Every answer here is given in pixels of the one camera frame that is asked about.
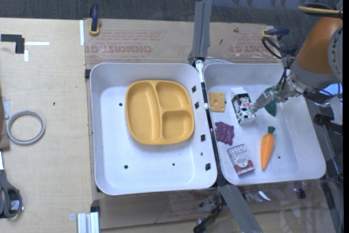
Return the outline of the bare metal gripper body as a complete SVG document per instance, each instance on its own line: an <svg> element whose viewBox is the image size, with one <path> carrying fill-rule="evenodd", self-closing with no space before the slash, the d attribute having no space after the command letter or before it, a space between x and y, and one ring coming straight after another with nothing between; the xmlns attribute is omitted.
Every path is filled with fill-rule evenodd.
<svg viewBox="0 0 349 233"><path fill-rule="evenodd" d="M284 77L280 83L264 90L266 97L276 103L283 103L291 97L298 97L304 93L304 88L294 82L290 77Z"/></svg>

